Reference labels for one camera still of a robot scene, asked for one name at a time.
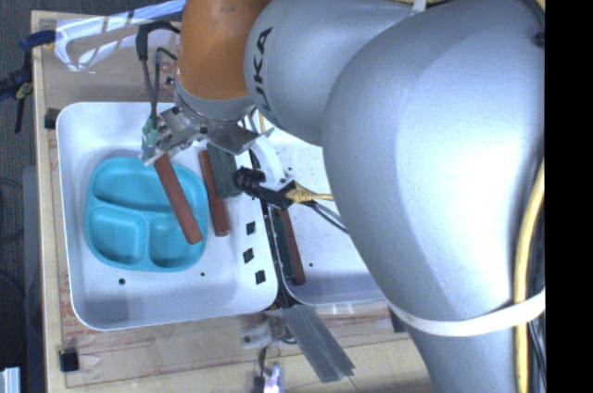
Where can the white plastic tray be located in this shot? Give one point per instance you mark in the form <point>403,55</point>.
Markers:
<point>333,261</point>
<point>153,298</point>

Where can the pale wooden board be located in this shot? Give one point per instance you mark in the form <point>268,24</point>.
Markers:
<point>139,358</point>

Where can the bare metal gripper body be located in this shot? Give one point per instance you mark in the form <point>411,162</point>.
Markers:
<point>185,129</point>

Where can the black cylinder on white bracket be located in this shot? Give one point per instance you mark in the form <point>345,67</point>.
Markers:
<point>259,189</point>

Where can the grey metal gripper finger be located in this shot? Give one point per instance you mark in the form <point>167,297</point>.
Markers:
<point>149,154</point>
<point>167,146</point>

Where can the dark green stick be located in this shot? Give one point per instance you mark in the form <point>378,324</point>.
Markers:
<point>281,243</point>

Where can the dark green block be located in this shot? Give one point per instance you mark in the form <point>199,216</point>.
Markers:
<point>226,178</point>

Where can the red-brown wooden stick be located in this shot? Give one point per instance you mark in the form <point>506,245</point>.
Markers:
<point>217,201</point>
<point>295,252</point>
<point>180,201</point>

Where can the blue divided plate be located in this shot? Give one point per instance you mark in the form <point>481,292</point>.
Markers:
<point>125,224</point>

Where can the thin black rod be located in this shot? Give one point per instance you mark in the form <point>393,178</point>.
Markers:
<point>281,292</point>

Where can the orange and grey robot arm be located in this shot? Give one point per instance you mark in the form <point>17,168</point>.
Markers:
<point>417,141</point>

